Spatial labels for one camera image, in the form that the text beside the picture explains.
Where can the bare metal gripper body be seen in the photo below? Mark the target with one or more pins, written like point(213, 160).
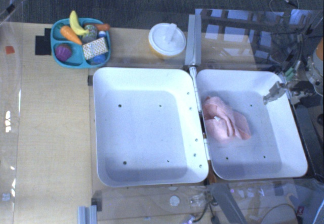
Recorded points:
point(301, 90)

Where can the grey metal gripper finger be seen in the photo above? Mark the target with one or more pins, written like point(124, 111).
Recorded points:
point(274, 92)

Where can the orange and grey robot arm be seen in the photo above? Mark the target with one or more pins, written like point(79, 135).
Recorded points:
point(320, 61)

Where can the white plastic tray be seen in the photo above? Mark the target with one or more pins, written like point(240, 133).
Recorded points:
point(268, 142)
point(146, 129)

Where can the pink cloth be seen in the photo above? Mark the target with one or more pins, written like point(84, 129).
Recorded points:
point(222, 122)

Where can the yellow cup with white lid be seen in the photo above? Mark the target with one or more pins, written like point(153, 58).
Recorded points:
point(167, 39)

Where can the clear plastic bottle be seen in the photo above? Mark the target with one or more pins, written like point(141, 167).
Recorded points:
point(200, 199)

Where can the blue capped bottle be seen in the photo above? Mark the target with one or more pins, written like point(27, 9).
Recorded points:
point(98, 59)

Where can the brown sausage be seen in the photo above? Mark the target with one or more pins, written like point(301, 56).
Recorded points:
point(103, 26)

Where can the small silver can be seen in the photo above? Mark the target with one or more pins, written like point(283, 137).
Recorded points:
point(90, 34)

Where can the blue divided plate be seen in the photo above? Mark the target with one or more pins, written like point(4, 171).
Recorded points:
point(76, 57)

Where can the yellow banana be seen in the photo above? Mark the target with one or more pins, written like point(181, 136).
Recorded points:
point(75, 24)

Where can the orange carrot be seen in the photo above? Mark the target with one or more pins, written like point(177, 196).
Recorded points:
point(70, 34)

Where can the purple grapes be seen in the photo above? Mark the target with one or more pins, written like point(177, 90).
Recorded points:
point(63, 52)

